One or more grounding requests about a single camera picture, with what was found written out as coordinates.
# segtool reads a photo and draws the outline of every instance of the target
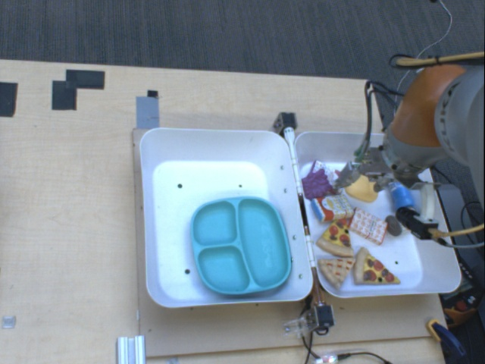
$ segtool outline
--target toy pizza slice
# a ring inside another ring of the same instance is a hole
[[[355,284],[399,284],[401,281],[385,265],[362,247],[355,257]]]
[[[354,256],[354,250],[350,245],[349,220],[341,218],[332,222],[317,240],[317,245],[335,256]]]
[[[335,287],[339,288],[355,263],[354,258],[319,259],[318,267],[324,277]]]

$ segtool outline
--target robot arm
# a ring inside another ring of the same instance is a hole
[[[470,168],[483,208],[483,108],[483,65],[468,71],[458,65],[425,68],[405,94],[383,145],[347,163],[335,186],[346,187],[363,174],[376,182],[376,191],[394,179],[410,189],[422,188],[426,184],[418,175],[451,157]],[[405,225],[412,221],[406,219]]]

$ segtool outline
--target metal bracket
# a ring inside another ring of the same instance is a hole
[[[136,97],[136,127],[141,130],[151,130],[160,127],[158,97]]]
[[[116,343],[117,364],[145,364],[145,336],[119,337]]]

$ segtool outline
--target black cable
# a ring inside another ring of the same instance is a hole
[[[307,350],[305,364],[308,364],[308,360],[310,359],[310,355],[312,355],[315,359],[320,359],[319,355],[317,355],[313,350],[311,350],[311,346],[313,345],[313,331],[310,332],[310,341],[309,344],[306,343],[305,336],[302,336],[303,345]]]
[[[437,239],[434,239],[439,245],[441,246],[447,246],[448,248],[454,248],[454,249],[478,249],[481,248],[482,246],[485,246],[485,243],[482,241],[481,243],[475,243],[473,242],[472,244],[465,244],[465,245],[456,245],[456,244],[450,244],[447,243],[442,237],[438,237]]]
[[[371,82],[367,81],[364,87],[364,95],[365,95],[365,105],[367,109],[367,128],[365,130],[364,137],[362,139],[361,145],[356,149],[354,152],[355,161],[360,162],[367,152],[369,145],[371,143],[371,131],[372,131],[372,100],[371,96],[374,92],[374,88],[371,90]]]
[[[315,333],[318,334],[319,336],[326,336],[329,330],[330,330],[329,328],[325,328],[319,331],[315,331]]]
[[[372,352],[351,352],[351,353],[342,353],[340,355],[337,355],[337,359],[339,361],[342,361],[342,360],[345,360],[345,359],[348,359],[350,356],[358,356],[358,355],[369,355],[369,356],[373,356],[373,357],[376,357],[378,358],[379,360],[382,360],[382,362],[384,364],[392,364],[390,361],[384,359],[383,357],[375,354],[375,353],[372,353]]]
[[[307,310],[309,310],[311,308],[311,301],[313,300],[313,295],[308,295],[306,298],[305,298],[305,305],[303,306],[303,309],[302,311],[300,312],[300,317],[303,315],[304,312],[306,312]]]
[[[398,102],[395,101],[390,96],[390,94],[392,94],[392,93],[384,92],[383,90],[379,90],[379,89],[375,89],[375,88],[374,88],[373,92],[381,94],[387,101],[391,102],[394,105],[394,107],[396,107],[398,105]]]
[[[465,225],[465,220],[464,220],[464,217],[463,217],[463,213],[465,213],[465,210],[466,209],[468,210],[468,207],[471,206],[471,205],[473,205],[473,204],[480,204],[480,202],[479,201],[467,202],[467,203],[465,203],[463,205],[462,211],[460,212],[460,222],[462,223],[463,229],[466,229],[466,225]],[[472,217],[475,220],[475,223],[478,223],[479,222],[479,220],[477,220],[476,217],[473,217],[473,215],[471,215],[470,212],[468,212],[468,215],[470,215],[470,217]],[[465,236],[470,240],[470,243],[472,243],[472,244],[476,244],[479,241],[476,233],[475,233],[476,240],[473,240],[471,238],[470,234],[466,234]]]
[[[381,88],[384,89],[385,93],[388,93],[388,94],[393,94],[394,96],[400,96],[400,97],[404,97],[404,93],[401,93],[401,92],[397,92],[393,89],[390,89],[388,86],[384,85],[383,83],[379,82],[379,81],[369,81],[373,86],[380,86]]]

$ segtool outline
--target black tape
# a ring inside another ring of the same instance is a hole
[[[0,82],[0,116],[11,118],[17,102],[17,83]]]
[[[76,89],[67,87],[66,81],[52,81],[52,110],[75,111]]]
[[[67,88],[70,89],[104,89],[105,72],[90,70],[67,70]]]

